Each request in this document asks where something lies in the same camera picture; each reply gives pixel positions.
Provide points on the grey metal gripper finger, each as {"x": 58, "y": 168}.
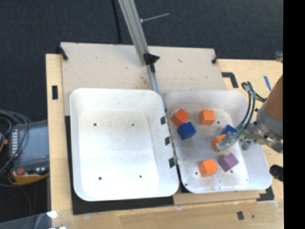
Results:
{"x": 231, "y": 135}
{"x": 225, "y": 145}

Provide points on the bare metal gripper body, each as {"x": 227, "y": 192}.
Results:
{"x": 261, "y": 136}

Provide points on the orange cube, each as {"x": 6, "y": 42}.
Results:
{"x": 206, "y": 117}
{"x": 207, "y": 168}
{"x": 215, "y": 143}

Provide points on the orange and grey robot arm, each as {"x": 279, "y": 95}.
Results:
{"x": 274, "y": 104}

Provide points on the blue cube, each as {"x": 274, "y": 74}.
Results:
{"x": 186, "y": 130}
{"x": 228, "y": 129}

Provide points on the purple cube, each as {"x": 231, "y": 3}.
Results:
{"x": 228, "y": 162}

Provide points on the white plastic tray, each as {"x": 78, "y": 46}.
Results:
{"x": 205, "y": 147}
{"x": 119, "y": 147}

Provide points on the red-orange cube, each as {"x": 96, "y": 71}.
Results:
{"x": 179, "y": 117}

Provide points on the pale wood board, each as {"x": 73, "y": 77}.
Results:
{"x": 107, "y": 65}

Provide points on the black cylinder on white bracket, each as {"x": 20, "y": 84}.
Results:
{"x": 277, "y": 172}

